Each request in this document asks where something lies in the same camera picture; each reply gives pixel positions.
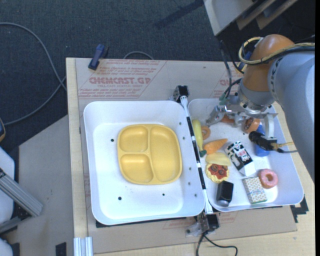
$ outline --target banana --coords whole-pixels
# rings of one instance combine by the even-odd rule
[[[193,129],[194,137],[196,140],[196,144],[199,147],[200,157],[203,157],[207,153],[207,151],[205,151],[203,148],[204,138],[202,136],[201,123],[199,120],[197,119],[192,120],[192,129]]]

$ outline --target carrot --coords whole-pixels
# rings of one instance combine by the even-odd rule
[[[203,146],[203,149],[206,151],[207,154],[213,154],[216,151],[218,151],[227,141],[227,138],[216,139],[206,143]]]

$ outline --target wooden table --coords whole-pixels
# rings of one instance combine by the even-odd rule
[[[79,133],[80,117],[78,103],[78,86],[76,59],[66,59],[67,93],[68,93],[68,118],[70,136],[70,157],[72,176],[72,198],[73,198],[73,225],[74,237],[88,237],[88,222],[85,201],[85,185],[83,174],[83,158],[81,135]],[[292,141],[288,127],[285,122],[284,113],[279,105],[274,105],[278,112],[283,134],[286,141]],[[238,255],[260,255],[260,256],[301,256],[315,255],[315,186],[298,154],[292,155],[293,162],[298,171],[308,205],[308,212],[298,216],[297,231],[286,233],[275,233],[270,235],[259,235],[243,238],[219,240],[216,242],[222,246],[237,246]],[[162,246],[145,249],[100,253],[101,256],[144,256],[144,255],[195,255],[196,243],[181,245]],[[200,255],[225,255],[235,254],[233,248],[218,248],[203,240]]]

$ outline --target yellow plate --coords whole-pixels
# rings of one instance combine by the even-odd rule
[[[179,178],[182,158],[178,138],[167,126],[134,124],[123,128],[117,140],[120,171],[132,183],[167,184]]]

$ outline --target pink donut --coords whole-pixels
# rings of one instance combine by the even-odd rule
[[[271,189],[278,184],[278,175],[270,169],[262,169],[258,173],[262,187],[265,189]]]

